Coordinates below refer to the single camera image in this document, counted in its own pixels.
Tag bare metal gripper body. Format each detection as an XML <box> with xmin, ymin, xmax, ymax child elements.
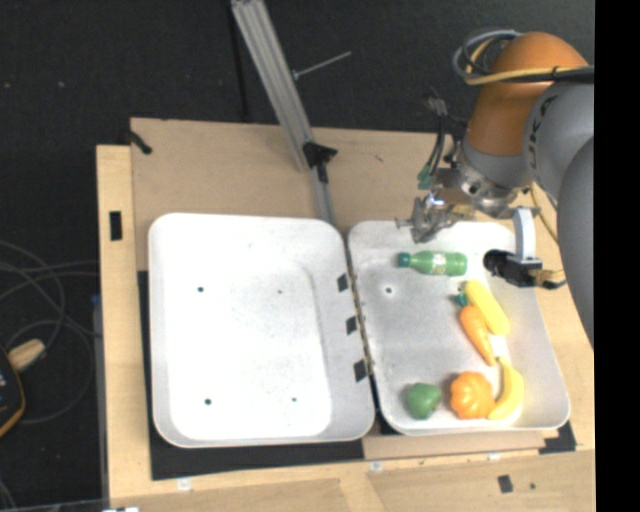
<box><xmin>430</xmin><ymin>167</ymin><xmax>521</xmax><ymax>221</ymax></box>

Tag green plastic bottle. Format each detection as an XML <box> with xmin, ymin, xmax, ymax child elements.
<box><xmin>396</xmin><ymin>249</ymin><xmax>469</xmax><ymax>278</ymax></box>

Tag yellow corn cob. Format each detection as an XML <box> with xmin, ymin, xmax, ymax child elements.
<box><xmin>462</xmin><ymin>279</ymin><xmax>512</xmax><ymax>337</ymax></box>

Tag white plastic tray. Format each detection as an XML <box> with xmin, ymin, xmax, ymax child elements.
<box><xmin>147</xmin><ymin>211</ymin><xmax>377</xmax><ymax>449</ymax></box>
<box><xmin>345</xmin><ymin>218</ymin><xmax>572</xmax><ymax>437</ymax></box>

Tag orange carrot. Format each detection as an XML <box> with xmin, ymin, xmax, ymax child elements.
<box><xmin>454</xmin><ymin>293</ymin><xmax>498</xmax><ymax>368</ymax></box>

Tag orange pumpkin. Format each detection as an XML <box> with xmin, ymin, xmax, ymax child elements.
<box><xmin>447</xmin><ymin>370</ymin><xmax>497</xmax><ymax>421</ymax></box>

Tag green bell pepper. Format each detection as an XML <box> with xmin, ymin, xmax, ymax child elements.
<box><xmin>403</xmin><ymin>382</ymin><xmax>444</xmax><ymax>421</ymax></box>

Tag yellow banana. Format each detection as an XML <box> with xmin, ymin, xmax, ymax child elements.
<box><xmin>486</xmin><ymin>355</ymin><xmax>526</xmax><ymax>422</ymax></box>

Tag brown cardboard board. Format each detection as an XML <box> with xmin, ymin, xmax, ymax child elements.
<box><xmin>128</xmin><ymin>116</ymin><xmax>562</xmax><ymax>461</ymax></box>

